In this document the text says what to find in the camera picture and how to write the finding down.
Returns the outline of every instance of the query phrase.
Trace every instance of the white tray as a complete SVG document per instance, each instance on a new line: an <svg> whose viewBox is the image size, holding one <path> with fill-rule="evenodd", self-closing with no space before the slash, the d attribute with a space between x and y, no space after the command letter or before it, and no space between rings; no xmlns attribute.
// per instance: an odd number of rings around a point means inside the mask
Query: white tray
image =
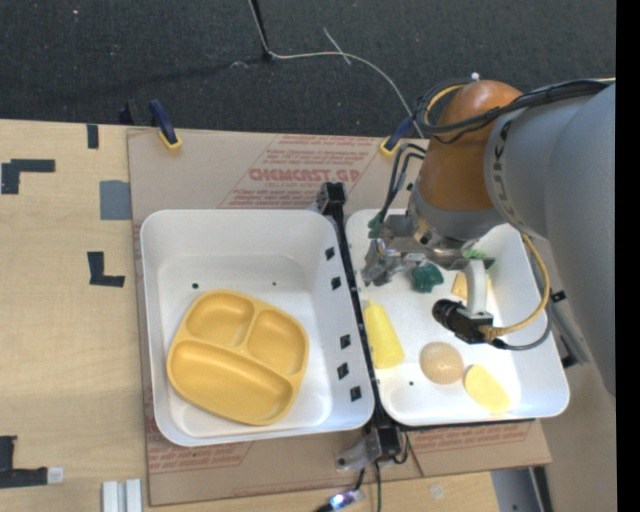
<svg viewBox="0 0 640 512"><path fill-rule="evenodd" d="M392 214L404 210L391 211ZM408 426L444 425L498 420L549 417L567 406L569 388L553 336L531 350L508 351L484 345L468 345L438 324L433 304L442 298L459 301L451 293L455 272L443 271L445 282L431 294L412 289L410 270L398 273L383 286L364 285L359 270L369 248L367 223L378 210L362 210L347 221L347 238L362 307L369 299L381 304L405 351L396 368L376 370L380 398L387 413ZM475 246L496 259L489 271L491 286L487 310L494 325L511 325L527 317L538 305L540 294L519 233L509 225L491 230ZM546 315L526 328L502 339L525 345L544 333ZM495 415L476 404L459 381L449 385L432 383L420 368L420 351L429 342L446 341L461 353L465 367L483 364L503 384L513 405L509 412Z"/></svg>
<svg viewBox="0 0 640 512"><path fill-rule="evenodd" d="M356 429L371 417L358 326L335 229L325 217L305 210L165 210L143 223L141 249L154 412L167 439L183 446L249 441ZM214 416L184 401L168 381L166 358L182 317L200 294L221 288L270 303L307 331L299 394L272 425Z"/></svg>

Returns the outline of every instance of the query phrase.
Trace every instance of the brown round object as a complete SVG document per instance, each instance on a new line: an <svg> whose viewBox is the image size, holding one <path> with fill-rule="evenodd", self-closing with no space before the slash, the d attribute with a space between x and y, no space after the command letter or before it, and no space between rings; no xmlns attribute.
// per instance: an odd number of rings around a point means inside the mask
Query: brown round object
<svg viewBox="0 0 640 512"><path fill-rule="evenodd" d="M420 368L436 384L453 384L464 373L460 352L443 341L424 346L420 352Z"/></svg>

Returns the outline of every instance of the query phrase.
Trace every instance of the yellow plate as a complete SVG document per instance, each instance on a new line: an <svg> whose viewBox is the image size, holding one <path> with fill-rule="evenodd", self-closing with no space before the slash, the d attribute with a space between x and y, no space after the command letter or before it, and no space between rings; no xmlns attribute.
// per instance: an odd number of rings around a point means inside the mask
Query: yellow plate
<svg viewBox="0 0 640 512"><path fill-rule="evenodd" d="M247 425L270 425L293 405L309 340L295 318L248 295L214 290L185 314L167 357L186 401Z"/></svg>

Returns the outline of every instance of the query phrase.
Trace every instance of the blue-gray tape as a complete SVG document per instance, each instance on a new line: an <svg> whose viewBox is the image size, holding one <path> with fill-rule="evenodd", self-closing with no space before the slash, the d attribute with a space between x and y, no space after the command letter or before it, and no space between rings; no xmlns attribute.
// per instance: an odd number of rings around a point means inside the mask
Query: blue-gray tape
<svg viewBox="0 0 640 512"><path fill-rule="evenodd" d="M100 219L131 220L131 188L119 180L100 182Z"/></svg>

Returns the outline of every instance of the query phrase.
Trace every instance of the blue clamp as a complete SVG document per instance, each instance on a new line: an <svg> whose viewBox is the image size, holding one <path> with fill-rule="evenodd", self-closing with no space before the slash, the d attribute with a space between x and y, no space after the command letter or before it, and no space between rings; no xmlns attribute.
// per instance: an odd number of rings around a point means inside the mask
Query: blue clamp
<svg viewBox="0 0 640 512"><path fill-rule="evenodd" d="M384 156L393 156L398 149L398 142L413 128L413 116L407 117L400 125L380 143L378 148Z"/></svg>
<svg viewBox="0 0 640 512"><path fill-rule="evenodd" d="M169 116L164 110L162 104L158 100L151 100L151 102L149 103L149 110L151 111L153 118L160 128L158 135L160 136L160 140L162 140L164 145L172 151L182 146L182 139L178 136L175 129L173 128L171 119L169 119Z"/></svg>

